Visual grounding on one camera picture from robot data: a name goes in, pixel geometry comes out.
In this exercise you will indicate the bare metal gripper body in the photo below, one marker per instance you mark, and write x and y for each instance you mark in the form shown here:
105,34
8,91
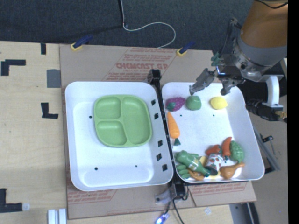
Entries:
233,65

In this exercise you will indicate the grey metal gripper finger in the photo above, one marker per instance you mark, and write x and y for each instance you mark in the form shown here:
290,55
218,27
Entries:
227,87
202,81

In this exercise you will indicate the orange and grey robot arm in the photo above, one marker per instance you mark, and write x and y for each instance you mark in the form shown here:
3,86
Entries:
265,24

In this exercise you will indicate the yellow lemon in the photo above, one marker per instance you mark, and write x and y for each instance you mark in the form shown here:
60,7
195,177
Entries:
218,102

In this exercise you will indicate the green apple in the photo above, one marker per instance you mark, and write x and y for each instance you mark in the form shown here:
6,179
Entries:
194,102

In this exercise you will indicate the purple grapes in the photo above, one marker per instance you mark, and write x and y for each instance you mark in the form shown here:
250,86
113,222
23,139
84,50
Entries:
177,102

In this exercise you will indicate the white plastic tray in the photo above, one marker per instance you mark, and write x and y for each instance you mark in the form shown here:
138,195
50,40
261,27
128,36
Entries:
116,167
205,129

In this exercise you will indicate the orange carrot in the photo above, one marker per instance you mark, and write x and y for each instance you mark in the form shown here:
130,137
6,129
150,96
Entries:
173,127

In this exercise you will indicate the orange chili pepper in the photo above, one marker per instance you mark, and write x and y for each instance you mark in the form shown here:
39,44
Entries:
226,146

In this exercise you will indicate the green grapes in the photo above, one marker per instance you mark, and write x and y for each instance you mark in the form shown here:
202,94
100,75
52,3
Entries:
237,151

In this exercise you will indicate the white strawberry print carton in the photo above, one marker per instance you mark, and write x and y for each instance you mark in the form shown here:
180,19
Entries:
214,160

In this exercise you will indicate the yellow banana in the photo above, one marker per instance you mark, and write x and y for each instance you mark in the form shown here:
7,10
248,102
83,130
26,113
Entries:
202,160

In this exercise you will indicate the green bottle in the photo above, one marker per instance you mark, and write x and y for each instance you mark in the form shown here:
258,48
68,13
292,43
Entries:
190,162

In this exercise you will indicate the brown chicken drumstick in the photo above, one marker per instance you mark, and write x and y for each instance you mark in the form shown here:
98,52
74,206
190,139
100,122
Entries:
229,170

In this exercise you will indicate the green divided plate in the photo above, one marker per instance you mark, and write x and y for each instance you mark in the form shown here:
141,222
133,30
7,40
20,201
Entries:
122,120

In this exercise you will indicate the green pea pods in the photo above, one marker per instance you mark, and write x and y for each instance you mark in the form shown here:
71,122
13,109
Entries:
182,170

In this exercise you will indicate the orange toy food slice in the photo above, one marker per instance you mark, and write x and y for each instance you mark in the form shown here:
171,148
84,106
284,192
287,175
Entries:
196,176

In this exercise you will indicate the brown cardboard board, red print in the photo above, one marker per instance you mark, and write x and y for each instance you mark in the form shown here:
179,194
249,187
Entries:
98,62

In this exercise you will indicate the black cylinder on white bracket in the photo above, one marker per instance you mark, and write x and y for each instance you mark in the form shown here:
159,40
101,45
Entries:
273,90

